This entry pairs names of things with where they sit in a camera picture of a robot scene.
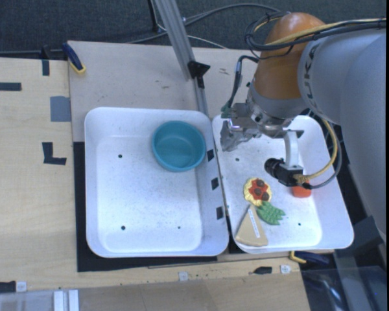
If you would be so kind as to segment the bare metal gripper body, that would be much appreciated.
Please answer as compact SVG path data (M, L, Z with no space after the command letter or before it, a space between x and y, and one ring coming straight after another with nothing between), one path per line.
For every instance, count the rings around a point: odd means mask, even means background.
M234 104L228 120L230 130L236 138L243 131L261 132L262 135L279 138L291 122L292 118L273 117L256 104Z

